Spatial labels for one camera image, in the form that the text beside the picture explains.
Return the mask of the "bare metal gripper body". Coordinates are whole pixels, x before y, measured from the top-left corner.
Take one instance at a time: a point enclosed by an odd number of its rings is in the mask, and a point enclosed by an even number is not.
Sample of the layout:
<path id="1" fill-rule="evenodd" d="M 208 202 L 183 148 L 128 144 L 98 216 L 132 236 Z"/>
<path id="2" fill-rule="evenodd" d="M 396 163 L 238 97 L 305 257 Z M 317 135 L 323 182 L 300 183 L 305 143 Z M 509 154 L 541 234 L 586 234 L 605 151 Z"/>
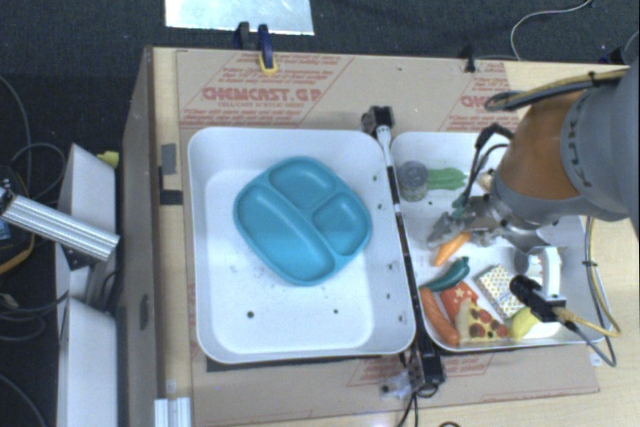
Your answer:
<path id="1" fill-rule="evenodd" d="M 488 195 L 472 196 L 464 206 L 462 215 L 465 219 L 464 233 L 469 234 L 470 230 L 478 229 L 498 229 L 500 237 L 512 238 L 523 234 L 513 223 L 509 213 L 501 213 Z"/>

